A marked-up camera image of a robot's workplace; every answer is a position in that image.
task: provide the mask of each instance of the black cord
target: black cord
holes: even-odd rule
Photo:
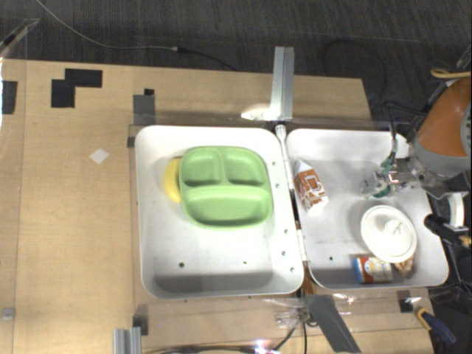
[[[209,58],[209,59],[212,59],[214,60],[215,62],[218,62],[220,64],[223,64],[225,67],[233,70],[233,71],[239,71],[238,69],[236,69],[235,67],[233,66],[230,66],[228,63],[225,63],[223,62],[222,60],[218,59],[218,58],[215,58],[211,55],[208,55],[208,54],[204,54],[203,52],[199,52],[199,51],[194,51],[194,50],[189,50],[189,49],[186,49],[185,47],[180,47],[178,46],[177,47],[177,52],[180,52],[181,54],[195,54],[195,55],[200,55],[200,56],[204,56],[205,58]]]
[[[302,327],[303,327],[303,336],[305,337],[305,349],[303,350],[303,353],[304,353],[304,354],[307,354],[307,350],[308,350],[308,337],[307,337],[307,327],[305,326],[305,323],[304,323],[304,322],[302,323]]]
[[[401,105],[400,103],[396,101],[385,101],[384,102],[385,106],[391,109],[399,110],[399,111],[405,111],[406,113],[410,113],[413,115],[418,115],[420,117],[426,117],[427,113],[424,113],[422,111],[414,110],[412,108],[409,108],[407,106]]]
[[[305,340],[306,340],[307,336],[306,336],[305,325],[303,325],[303,327],[304,327]],[[290,332],[288,332],[288,335],[274,347],[274,350],[278,350],[279,348],[281,348],[284,345],[284,343],[286,343],[289,340],[289,338],[292,337],[292,334],[294,334],[295,329],[296,327],[291,329]],[[235,352],[244,353],[244,354],[254,354],[253,347],[232,347],[232,346],[208,346],[208,347],[189,346],[189,347],[177,348],[174,350],[151,351],[151,352],[148,352],[147,354],[199,354],[206,351],[214,351],[214,350],[227,350],[227,351],[235,351]]]
[[[274,347],[274,350],[280,349],[284,345],[284,343],[286,343],[290,339],[290,337],[292,337],[292,334],[294,334],[295,329],[296,327],[293,328],[290,332],[288,332],[288,335]]]
[[[318,58],[319,62],[321,65],[322,69],[322,74],[324,76],[335,76],[333,74],[329,74],[328,72],[328,67],[327,67],[327,54],[328,52],[333,48],[338,45],[353,45],[354,47],[357,47],[360,50],[363,50],[365,52],[369,52],[375,59],[375,62],[378,63],[380,66],[381,74],[379,75],[379,79],[381,79],[381,86],[378,89],[378,96],[376,96],[377,100],[380,100],[382,96],[385,94],[386,87],[388,85],[388,79],[387,79],[387,73],[386,73],[386,68],[384,65],[384,62],[382,62],[381,57],[378,55],[378,53],[372,49],[372,47],[363,44],[359,41],[350,39],[350,38],[340,38],[340,39],[335,39],[333,41],[327,42],[319,51]]]

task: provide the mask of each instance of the black cable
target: black cable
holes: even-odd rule
[[[110,44],[104,44],[102,42],[96,41],[93,38],[88,37],[87,35],[82,34],[81,32],[77,31],[74,27],[71,25],[67,24],[64,20],[59,18],[54,12],[52,12],[41,0],[35,0],[48,14],[50,14],[57,22],[59,22],[61,25],[72,31],[74,34],[80,36],[81,38],[92,42],[93,44],[96,44],[101,47],[105,47],[106,49],[113,49],[113,50],[139,50],[139,49],[161,49],[161,50],[170,50],[173,52],[180,52],[180,53],[187,53],[187,54],[195,54],[195,55],[200,55],[204,56],[205,58],[212,59],[220,64],[223,64],[225,67],[228,67],[229,69],[232,69],[233,71],[237,71],[237,69],[233,66],[230,66],[228,63],[223,62],[220,59],[217,59],[211,55],[204,54],[203,52],[199,51],[193,51],[186,49],[184,47],[177,47],[177,46],[113,46]]]
[[[292,337],[292,334],[294,334],[296,327],[290,330],[288,332],[288,335],[281,341],[279,342],[275,347],[274,350],[278,350],[281,348],[284,343],[286,343],[290,337]],[[214,351],[214,350],[228,350],[228,351],[235,351],[239,353],[244,353],[244,354],[254,354],[254,348],[253,347],[232,347],[232,346],[208,346],[208,347],[198,347],[198,346],[188,346],[188,347],[181,347],[177,348],[174,350],[165,350],[165,351],[151,351],[147,352],[147,354],[199,354],[203,353],[206,351]]]
[[[303,353],[304,353],[304,354],[307,354],[307,350],[308,350],[308,337],[307,337],[307,328],[306,328],[304,322],[302,323],[302,327],[303,327],[303,336],[304,336],[304,338],[305,338],[305,349],[303,350]]]
[[[284,343],[286,343],[290,339],[290,337],[292,337],[292,334],[294,334],[295,329],[296,327],[293,328],[290,332],[288,332],[288,335],[274,347],[274,350],[280,349],[284,345]]]
[[[328,69],[327,54],[332,48],[338,45],[353,45],[354,47],[357,47],[360,50],[370,53],[374,57],[375,62],[380,66],[380,70],[381,70],[381,73],[379,76],[379,79],[381,80],[381,84],[380,84],[380,88],[378,89],[378,96],[376,96],[376,99],[380,100],[382,96],[385,94],[385,91],[388,85],[386,68],[385,68],[384,62],[382,62],[381,57],[378,55],[378,53],[372,47],[366,44],[360,43],[359,41],[356,41],[350,38],[340,38],[340,39],[335,39],[333,41],[327,42],[321,48],[318,54],[319,62],[322,69],[322,74],[324,76],[336,76],[334,74],[329,74],[327,70]]]
[[[189,50],[189,49],[186,49],[185,47],[180,47],[178,46],[177,47],[177,52],[180,52],[181,54],[195,54],[195,55],[200,55],[200,56],[204,56],[205,58],[209,58],[209,59],[212,59],[214,60],[215,62],[218,62],[220,64],[223,64],[225,67],[233,70],[233,71],[239,71],[238,69],[236,69],[235,67],[233,66],[230,66],[228,63],[225,63],[223,62],[222,60],[218,59],[218,58],[215,58],[211,55],[208,55],[208,54],[204,54],[203,52],[199,52],[199,51],[194,51],[194,50]]]
[[[400,103],[396,101],[385,101],[384,102],[385,106],[388,106],[391,109],[399,110],[399,111],[405,111],[406,113],[418,115],[420,117],[426,117],[427,113],[424,113],[422,111],[414,110],[412,108],[409,108],[407,106],[401,105]]]

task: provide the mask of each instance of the sink basin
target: sink basin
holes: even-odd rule
[[[135,151],[141,277],[150,295],[275,295],[301,285],[298,236],[275,135],[260,128],[156,125],[139,132]],[[188,213],[164,189],[169,161],[179,157]]]
[[[398,157],[408,155],[408,145],[398,136]],[[352,288],[403,288],[435,286],[448,277],[448,262],[438,236],[423,220],[431,214],[426,193],[406,188],[383,198],[361,196],[363,180],[378,170],[390,152],[390,133],[299,129],[287,138],[292,161],[301,159],[318,174],[329,202],[322,211],[307,213],[297,200],[305,249],[312,277],[336,290]],[[353,259],[372,255],[361,235],[364,213],[378,205],[401,211],[413,223],[417,235],[413,270],[407,277],[394,272],[391,283],[359,285]]]

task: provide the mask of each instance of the tabletop surface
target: tabletop surface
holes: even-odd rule
[[[65,69],[101,70],[103,84],[76,87],[74,108],[52,108],[52,80],[64,80]],[[7,343],[0,353],[111,353],[114,328],[131,327],[139,298],[127,147],[133,95],[153,89],[158,115],[237,116],[270,102],[271,75],[6,60],[2,77],[18,82],[17,99],[24,105],[4,115],[0,130],[0,145],[7,143],[0,155],[0,307],[14,306],[16,312],[14,320],[0,320],[0,341]],[[294,91],[296,117],[370,118],[360,80],[296,76]],[[90,158],[97,150],[108,154],[101,163]],[[7,172],[6,164],[21,169]],[[418,293],[431,310],[427,293]],[[363,353],[432,353],[427,331],[412,314],[400,313],[387,294],[376,294],[371,310],[344,316]],[[149,302],[170,326],[192,322],[198,329],[181,341],[176,332],[163,330],[157,339],[143,338],[146,348],[187,339],[212,343],[202,333],[208,329],[223,330],[220,344],[234,342],[239,333],[245,338],[243,315],[238,320],[236,310],[228,308],[226,316],[234,329],[215,325],[208,310],[220,301],[190,303],[190,309],[183,302]],[[260,326],[261,336],[283,337],[286,330],[273,322],[262,327],[264,313],[250,329]],[[309,353],[332,352],[319,328],[308,334]],[[283,352],[302,348],[298,329]]]

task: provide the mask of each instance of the green divided plate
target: green divided plate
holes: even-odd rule
[[[187,217],[204,228],[246,228],[264,223],[273,209],[266,166],[241,147],[197,147],[180,163]]]

